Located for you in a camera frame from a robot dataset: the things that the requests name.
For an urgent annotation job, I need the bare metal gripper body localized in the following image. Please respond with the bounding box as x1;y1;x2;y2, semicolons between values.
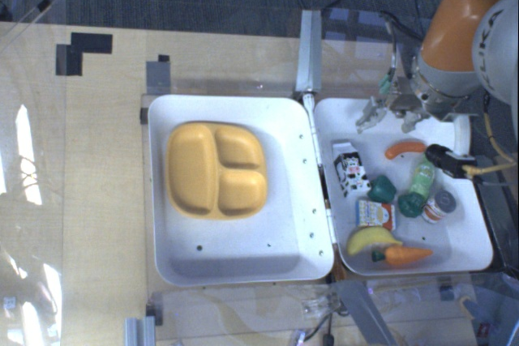
388;75;478;123

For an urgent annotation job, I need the orange sausage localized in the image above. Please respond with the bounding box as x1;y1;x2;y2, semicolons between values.
384;139;428;161

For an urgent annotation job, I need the green clear plastic bottle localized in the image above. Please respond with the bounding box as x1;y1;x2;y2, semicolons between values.
406;155;436;200

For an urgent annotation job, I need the white cow print carton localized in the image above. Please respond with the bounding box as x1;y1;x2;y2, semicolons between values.
332;139;372;199

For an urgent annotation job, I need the small orange and white can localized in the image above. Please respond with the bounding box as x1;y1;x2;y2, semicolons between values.
421;190;457;225

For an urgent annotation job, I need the white and orange juice carton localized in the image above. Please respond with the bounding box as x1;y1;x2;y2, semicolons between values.
354;199;397;233

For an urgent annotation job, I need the yellow banana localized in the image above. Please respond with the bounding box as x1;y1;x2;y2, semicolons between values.
345;225;404;258

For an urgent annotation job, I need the white plastic tray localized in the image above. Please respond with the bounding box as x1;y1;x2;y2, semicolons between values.
313;96;495;278
147;94;336;288

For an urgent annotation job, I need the orange carrot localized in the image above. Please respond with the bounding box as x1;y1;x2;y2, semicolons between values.
371;245;434;267

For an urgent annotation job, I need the yellow divided plate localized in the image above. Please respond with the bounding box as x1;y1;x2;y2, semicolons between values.
165;121;270;221

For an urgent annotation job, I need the black cylinder on white bracket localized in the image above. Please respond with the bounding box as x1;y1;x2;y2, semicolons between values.
424;113;478;180

